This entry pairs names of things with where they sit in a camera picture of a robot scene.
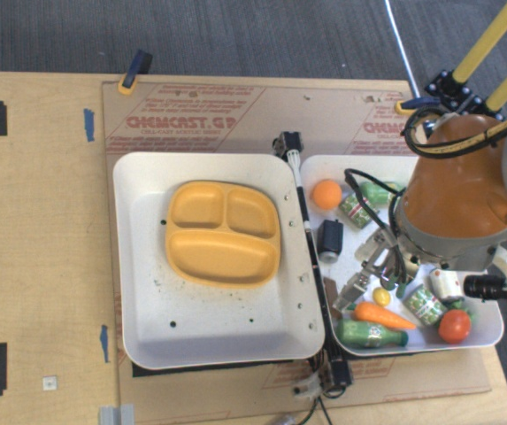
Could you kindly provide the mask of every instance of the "white cable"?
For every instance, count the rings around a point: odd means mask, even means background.
[[[391,11],[391,3],[388,0],[385,0],[385,6],[387,7],[388,18],[391,21],[391,27],[395,31],[396,43],[398,44],[398,48],[401,51],[401,55],[403,56],[403,62],[404,67],[406,68],[406,73],[409,75],[412,92],[414,93],[414,97],[420,97],[419,89],[416,86],[416,81],[414,80],[414,75],[412,74],[411,65],[409,63],[408,58],[406,57],[406,52],[404,51],[403,41],[401,40],[401,36],[398,33],[398,28],[396,27],[395,17],[393,16],[393,12]]]
[[[295,177],[295,184],[298,188],[303,186],[303,182],[300,175],[300,151],[290,150],[287,151],[287,161],[292,168],[292,173]]]

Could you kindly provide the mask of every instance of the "yellow divided plate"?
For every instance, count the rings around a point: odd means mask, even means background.
[[[169,204],[165,243],[171,268],[185,279],[254,288],[279,269],[279,216],[258,190],[228,182],[187,182]]]

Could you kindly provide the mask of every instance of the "white tray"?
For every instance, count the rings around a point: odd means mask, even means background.
[[[256,289],[185,281],[165,256],[169,200],[183,183],[233,182],[264,192],[280,220],[278,273]],[[131,153],[113,169],[123,340],[148,369],[307,359],[324,326],[292,171],[262,154]]]
[[[323,220],[338,220],[343,223],[343,247],[340,257],[335,263],[319,262],[320,272],[337,283],[338,290],[350,277],[361,270],[361,261],[354,254],[357,247],[363,243],[377,229],[374,222],[369,223],[362,229],[353,225],[339,209],[323,212],[310,199],[311,191],[321,180],[331,179],[342,185],[343,195],[351,192],[345,182],[344,170],[356,168],[371,174],[383,182],[399,182],[407,184],[411,178],[416,164],[416,157],[373,157],[373,156],[312,156],[301,165],[301,177],[306,192],[306,202],[310,215],[311,227],[314,237]],[[359,183],[366,181],[365,178],[356,177]],[[379,208],[379,216],[388,222],[387,207]],[[432,267],[420,268],[415,280],[407,287],[405,298],[409,296],[421,283],[427,282],[426,276]],[[363,299],[373,301],[373,289],[380,286],[379,278],[373,276],[367,287]],[[417,324],[417,329],[408,331],[409,342],[403,347],[386,346],[373,349],[353,349],[343,347],[346,351],[357,356],[380,356],[396,355],[409,352],[431,352],[439,350],[454,350],[474,347],[493,346],[503,337],[503,318],[496,301],[482,302],[480,299],[467,297],[465,306],[473,313],[472,330],[470,335],[461,344],[445,344],[432,327],[426,327],[403,305],[402,301],[391,293],[389,310],[401,314],[404,318]]]

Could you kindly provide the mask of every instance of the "red tomato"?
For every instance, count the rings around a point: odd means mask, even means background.
[[[469,336],[471,329],[472,321],[467,312],[453,309],[442,316],[438,334],[446,343],[459,344]]]

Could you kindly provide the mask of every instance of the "gray carpet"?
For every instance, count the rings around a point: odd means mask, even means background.
[[[456,67],[507,0],[0,0],[0,71],[410,80]],[[507,76],[507,34],[468,85]],[[503,108],[507,116],[507,104]],[[505,336],[497,350],[507,377]]]

